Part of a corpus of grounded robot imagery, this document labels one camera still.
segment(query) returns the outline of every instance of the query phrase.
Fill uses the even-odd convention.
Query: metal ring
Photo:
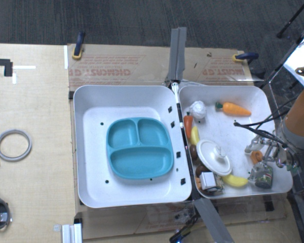
[[[8,136],[10,134],[20,134],[20,135],[24,136],[26,138],[26,140],[28,141],[28,148],[26,149],[26,151],[17,157],[6,156],[0,150],[0,157],[2,159],[6,160],[6,161],[10,161],[10,162],[16,162],[16,161],[22,160],[29,154],[29,152],[31,150],[31,139],[30,139],[30,136],[25,131],[18,130],[18,129],[11,129],[11,130],[6,130],[5,132],[0,134],[0,143],[1,143],[2,139],[4,139],[6,136]]]

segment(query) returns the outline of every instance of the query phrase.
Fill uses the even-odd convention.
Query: blue divided plate
[[[111,169],[125,179],[165,175],[173,166],[172,144],[165,126],[153,118],[120,119],[107,131]]]

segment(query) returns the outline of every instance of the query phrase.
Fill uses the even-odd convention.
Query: white lid
[[[231,163],[223,148],[210,140],[197,143],[197,154],[202,163],[219,176],[227,176],[232,171]]]

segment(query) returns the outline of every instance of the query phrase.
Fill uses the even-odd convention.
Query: white tape mark
[[[13,66],[13,69],[36,69],[36,66]]]
[[[15,85],[17,83],[17,74],[12,73],[12,83]]]
[[[64,45],[64,69],[68,69],[67,45]]]

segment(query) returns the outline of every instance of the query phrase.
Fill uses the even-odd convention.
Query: wooden table
[[[0,231],[0,243],[61,242],[60,225],[73,224],[75,216],[74,175],[69,79],[64,46],[0,44],[0,58],[10,59],[17,83],[4,77],[0,67],[0,133],[25,130],[32,150],[23,160],[0,159],[0,197],[8,202],[12,223]],[[18,155],[27,147],[24,138],[4,139],[2,151]],[[236,242],[301,242],[291,206],[283,201],[286,217],[268,222],[228,225]],[[168,242],[174,234],[127,235],[86,242]],[[213,242],[205,227],[187,237],[187,242]]]

